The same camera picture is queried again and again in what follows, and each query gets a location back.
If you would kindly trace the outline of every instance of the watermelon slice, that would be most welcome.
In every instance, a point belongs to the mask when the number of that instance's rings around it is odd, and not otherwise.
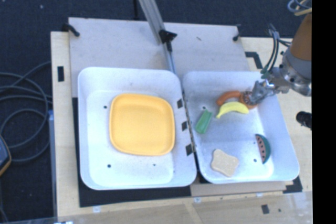
[[[268,140],[261,134],[256,134],[257,144],[259,147],[259,152],[261,156],[262,163],[264,164],[268,161],[269,156],[271,155],[271,147]]]

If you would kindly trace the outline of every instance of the green eraser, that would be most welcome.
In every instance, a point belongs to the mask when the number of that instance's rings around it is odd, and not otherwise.
[[[206,130],[208,129],[211,117],[212,117],[212,112],[204,110],[204,112],[202,113],[202,116],[198,120],[196,127],[195,127],[197,133],[204,134],[206,132]]]

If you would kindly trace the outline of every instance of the toy banana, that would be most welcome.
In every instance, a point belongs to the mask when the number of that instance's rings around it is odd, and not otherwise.
[[[247,114],[248,108],[240,102],[227,102],[220,106],[219,113],[216,115],[216,118],[219,119],[222,115],[230,112],[236,111],[239,113]]]

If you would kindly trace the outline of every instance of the orange plate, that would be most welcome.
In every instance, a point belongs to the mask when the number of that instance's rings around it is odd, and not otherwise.
[[[123,93],[116,96],[110,110],[110,140],[124,153],[160,156],[175,143],[174,113],[162,98]]]

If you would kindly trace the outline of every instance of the toy bread slice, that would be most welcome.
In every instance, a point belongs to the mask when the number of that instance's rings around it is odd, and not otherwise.
[[[239,159],[235,156],[228,155],[221,150],[215,150],[213,152],[211,168],[225,176],[232,177],[238,164]]]

